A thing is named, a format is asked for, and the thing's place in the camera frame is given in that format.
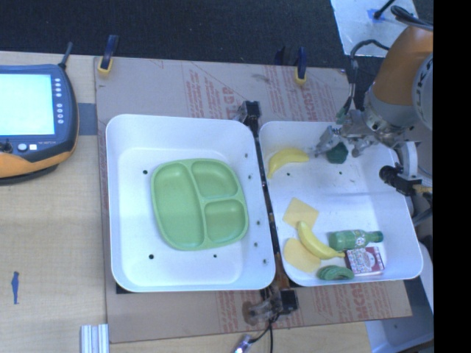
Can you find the green divided plate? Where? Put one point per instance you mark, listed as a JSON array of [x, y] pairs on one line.
[[176, 204]]

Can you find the green ribbed toy vegetable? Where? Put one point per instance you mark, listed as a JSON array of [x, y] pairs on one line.
[[335, 273]]

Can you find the brown cardboard board red print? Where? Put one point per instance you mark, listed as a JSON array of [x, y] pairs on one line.
[[165, 86]]

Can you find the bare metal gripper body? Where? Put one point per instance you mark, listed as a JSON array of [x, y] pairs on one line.
[[362, 127]]

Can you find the white plastic tray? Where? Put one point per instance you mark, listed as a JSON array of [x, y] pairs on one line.
[[136, 197], [349, 200]]

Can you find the yellow square cheese slice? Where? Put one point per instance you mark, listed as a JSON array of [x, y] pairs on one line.
[[300, 212]]

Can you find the yellow banana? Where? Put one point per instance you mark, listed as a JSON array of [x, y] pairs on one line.
[[283, 157], [312, 243]]

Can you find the yellow rounded cheese slice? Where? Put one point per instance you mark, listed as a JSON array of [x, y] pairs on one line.
[[298, 257]]

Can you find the green plastic bottle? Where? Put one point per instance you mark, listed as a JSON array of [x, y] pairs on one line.
[[349, 239]]

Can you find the black cylinder on white bracket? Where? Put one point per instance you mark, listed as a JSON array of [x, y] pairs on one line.
[[404, 184]]

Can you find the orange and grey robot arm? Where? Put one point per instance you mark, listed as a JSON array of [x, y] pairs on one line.
[[401, 75]]

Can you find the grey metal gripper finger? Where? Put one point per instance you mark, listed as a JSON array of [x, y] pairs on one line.
[[328, 138], [360, 145]]

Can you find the thin black rod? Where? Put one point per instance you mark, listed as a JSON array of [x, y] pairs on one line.
[[268, 200]]

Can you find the dark green broccoli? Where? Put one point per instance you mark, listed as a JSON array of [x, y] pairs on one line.
[[338, 154]]

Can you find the red and white carton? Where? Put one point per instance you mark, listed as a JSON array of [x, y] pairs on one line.
[[366, 261]]

